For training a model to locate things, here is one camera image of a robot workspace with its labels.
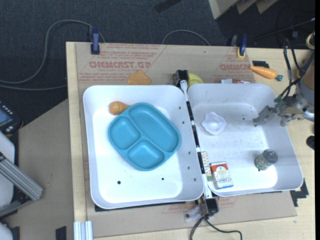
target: cardboard sheet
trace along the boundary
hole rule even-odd
[[[125,85],[128,76],[143,70],[154,85],[169,84],[176,70],[188,70],[205,83],[238,79],[254,83],[246,57],[237,59],[236,47],[116,44],[100,45],[100,55],[92,55],[89,43],[76,43],[78,94],[80,101],[83,167],[87,219],[93,222],[93,235],[116,236],[161,230],[191,228],[184,214],[195,202],[96,211],[90,194],[88,147],[83,93],[92,85]],[[296,215],[290,192],[217,197],[219,212],[211,218],[215,225],[284,218]]]

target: orange toy carrot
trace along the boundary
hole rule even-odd
[[[250,69],[268,79],[274,79],[278,76],[277,72],[271,68],[263,66],[250,66]]]

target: dark gray carpet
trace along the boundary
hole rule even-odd
[[[280,0],[263,14],[255,5],[242,15],[232,7],[218,20],[214,20],[208,0],[0,0],[0,8],[0,80],[4,81],[20,81],[37,71],[44,55],[46,32],[60,20],[80,20],[98,27],[109,43],[161,44],[169,32],[185,29],[202,35],[214,46],[226,45],[233,35],[247,34],[248,47],[278,48],[283,37],[292,37],[292,31],[259,41],[254,37],[315,17],[315,0]],[[300,48],[298,45],[314,29],[315,23],[302,25],[292,43]],[[84,42],[87,31],[86,26],[77,23],[53,28],[43,70],[32,81],[11,86],[46,88],[66,84],[65,42]],[[184,32],[169,36],[166,43],[206,45]],[[0,98],[16,109],[25,124],[67,96],[66,88],[26,91],[0,87]]]

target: clamp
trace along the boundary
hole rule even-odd
[[[92,28],[91,34],[92,44],[91,44],[91,54],[99,55],[100,48],[99,48],[99,29],[97,27]]]
[[[241,37],[240,47],[237,50],[236,56],[238,59],[244,59],[246,57],[247,35],[243,34]]]

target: black wire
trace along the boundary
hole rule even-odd
[[[194,34],[196,35],[197,37],[201,38],[203,41],[205,41],[205,43],[208,45],[208,46],[211,46],[211,44],[200,34],[194,32],[194,31],[191,31],[191,30],[187,30],[187,29],[177,29],[177,30],[174,30],[174,31],[171,31],[170,33],[168,33],[162,40],[162,44],[164,45],[165,44],[165,41],[167,39],[168,36],[170,36],[171,34],[173,33],[177,33],[177,32],[187,32],[187,33],[190,33],[190,34]]]
[[[286,3],[288,7],[290,7],[293,10],[296,10],[302,13],[310,13],[310,14],[314,14],[316,12],[315,10],[306,10],[306,9],[301,9],[301,8],[292,6],[288,0],[283,0],[283,1]]]
[[[17,85],[17,84],[23,84],[23,83],[26,83],[32,79],[34,79],[39,73],[40,71],[44,68],[44,65],[45,65],[45,62],[47,60],[47,57],[48,57],[48,43],[49,43],[49,34],[50,34],[50,31],[53,29],[53,27],[55,27],[56,25],[58,24],[70,24],[70,23],[78,23],[78,24],[82,24],[82,25],[86,25],[87,27],[90,27],[92,28],[93,26],[89,23],[86,23],[84,21],[81,21],[81,20],[76,20],[76,19],[63,19],[63,20],[59,20],[55,23],[53,23],[47,30],[46,32],[46,35],[45,35],[45,42],[44,42],[44,53],[43,53],[43,58],[42,58],[42,62],[41,62],[41,65],[40,67],[38,68],[38,70],[33,74],[31,75],[30,77],[24,79],[24,80],[19,80],[19,81],[6,81],[6,80],[1,80],[0,79],[0,83],[2,84],[6,84],[6,85]],[[105,43],[105,38],[104,36],[99,33],[100,37],[102,38],[102,41]]]
[[[290,62],[288,59],[288,55],[287,55],[287,47],[286,46],[284,46],[284,48],[283,48],[283,55],[284,55],[284,60],[285,60],[286,66],[288,68],[288,77],[289,77],[289,85],[287,88],[287,92],[286,92],[286,95],[284,96],[284,98],[282,99],[282,100],[285,100],[289,96],[291,86],[292,86],[292,71],[291,71],[291,66],[290,66]]]
[[[211,227],[214,228],[216,231],[219,231],[219,232],[221,232],[221,233],[239,233],[239,234],[240,234],[240,240],[242,240],[242,233],[241,233],[239,230],[231,230],[231,231],[221,230],[221,229],[215,227],[214,225],[212,225],[205,216],[201,217],[201,218],[196,222],[196,224],[193,226],[193,228],[191,229],[191,233],[190,233],[190,238],[189,238],[189,240],[193,240],[192,237],[193,237],[196,229],[198,228],[198,226],[199,226],[200,223],[202,222],[202,220],[205,220],[206,223],[209,224],[209,226],[211,226]]]
[[[53,86],[53,87],[45,87],[45,88],[25,88],[25,87],[15,87],[15,86],[7,86],[0,84],[0,88],[6,88],[11,90],[18,90],[18,91],[33,91],[33,92],[42,92],[42,91],[52,91],[57,89],[62,89],[67,87],[67,85],[60,85],[60,86]]]
[[[278,13],[277,13],[277,16],[276,16],[276,19],[275,19],[275,31],[279,31],[281,30],[281,28],[279,27],[279,22],[280,22],[280,19],[283,20],[283,11],[284,10],[287,10],[287,9],[290,9],[292,11],[292,15],[290,17],[290,19],[288,20],[288,24],[294,19],[294,23],[297,22],[297,14],[296,12],[289,6],[283,6],[282,8],[279,9]],[[276,42],[278,44],[278,47],[281,48],[283,43],[281,42],[281,39],[280,39],[280,34],[285,35],[284,34],[284,31],[279,32],[275,35],[275,38],[276,38]]]
[[[196,222],[196,224],[194,224],[193,228],[191,229],[191,233],[190,233],[190,238],[189,238],[189,240],[192,240],[192,237],[193,237],[196,229],[198,228],[198,226],[200,225],[200,223],[202,222],[203,219],[204,219],[204,217],[201,217],[201,218]]]
[[[300,80],[301,80],[301,78],[296,79],[295,81],[293,81],[293,82],[291,83],[291,86],[296,85],[297,83],[300,82]],[[291,86],[288,85],[288,86],[283,90],[283,92],[282,92],[280,95],[284,95],[285,92],[286,92]]]
[[[294,64],[295,64],[296,68],[299,70],[300,75],[301,75],[301,77],[302,77],[306,72],[303,71],[303,70],[301,69],[301,67],[299,66],[298,61],[297,61],[297,57],[296,57],[295,50],[292,48],[289,39],[288,39],[288,38],[285,38],[285,42],[287,43],[288,47],[289,47],[290,50],[291,50]]]
[[[221,232],[221,233],[239,233],[240,234],[240,239],[242,240],[242,233],[239,230],[231,230],[231,231],[225,231],[225,230],[221,230],[218,229],[217,227],[215,227],[214,225],[212,225],[207,218],[204,218],[204,220],[206,221],[206,223],[208,223],[212,228],[214,228],[215,230]]]

